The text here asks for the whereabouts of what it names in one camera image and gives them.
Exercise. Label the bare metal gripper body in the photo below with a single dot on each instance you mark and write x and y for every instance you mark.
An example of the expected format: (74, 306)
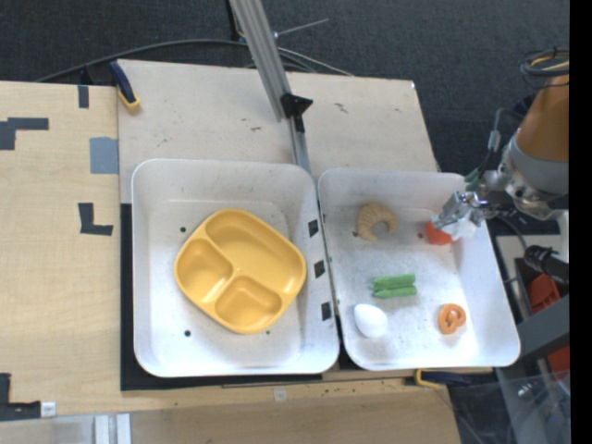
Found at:
(518, 192)

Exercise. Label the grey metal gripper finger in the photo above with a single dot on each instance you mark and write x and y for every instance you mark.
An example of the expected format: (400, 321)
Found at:
(476, 208)
(447, 213)

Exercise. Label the orange and white toy food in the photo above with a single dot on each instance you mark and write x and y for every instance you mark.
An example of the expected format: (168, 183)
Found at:
(437, 236)

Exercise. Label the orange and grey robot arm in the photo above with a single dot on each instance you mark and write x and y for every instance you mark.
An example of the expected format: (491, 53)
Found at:
(543, 123)

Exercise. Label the tan croissant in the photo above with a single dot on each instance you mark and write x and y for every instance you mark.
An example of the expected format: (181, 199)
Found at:
(370, 222)

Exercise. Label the green pea pods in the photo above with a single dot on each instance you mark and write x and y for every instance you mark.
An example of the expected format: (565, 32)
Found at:
(395, 286)

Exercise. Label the orange pretzel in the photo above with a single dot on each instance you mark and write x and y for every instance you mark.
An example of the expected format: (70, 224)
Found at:
(451, 319)

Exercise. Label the white plastic tray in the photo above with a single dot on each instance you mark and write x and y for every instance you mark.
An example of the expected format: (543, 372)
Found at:
(416, 340)
(157, 271)

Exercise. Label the white egg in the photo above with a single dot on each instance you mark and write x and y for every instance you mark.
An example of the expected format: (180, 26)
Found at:
(370, 320)

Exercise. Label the yellow divided plate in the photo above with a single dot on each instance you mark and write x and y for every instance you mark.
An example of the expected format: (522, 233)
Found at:
(240, 271)

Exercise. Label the pale wooden board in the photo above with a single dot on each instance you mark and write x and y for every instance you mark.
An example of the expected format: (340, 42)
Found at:
(208, 118)

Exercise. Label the black cylinder on white bracket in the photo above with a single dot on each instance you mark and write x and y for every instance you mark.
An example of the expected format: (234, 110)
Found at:
(546, 259)

